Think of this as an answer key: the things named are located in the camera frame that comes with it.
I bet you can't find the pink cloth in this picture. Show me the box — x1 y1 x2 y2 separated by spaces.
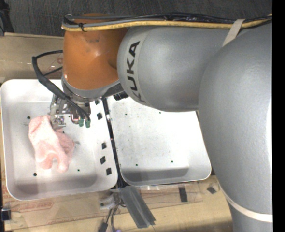
28 115 75 174

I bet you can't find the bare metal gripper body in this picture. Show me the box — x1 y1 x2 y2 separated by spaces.
49 94 96 125

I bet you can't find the white plastic tray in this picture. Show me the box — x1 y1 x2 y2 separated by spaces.
0 78 119 201
105 94 212 187

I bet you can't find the brown cardboard board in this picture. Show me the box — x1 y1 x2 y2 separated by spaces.
0 32 233 232

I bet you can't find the black cylinder on white bracket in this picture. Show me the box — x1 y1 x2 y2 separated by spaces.
113 90 129 101

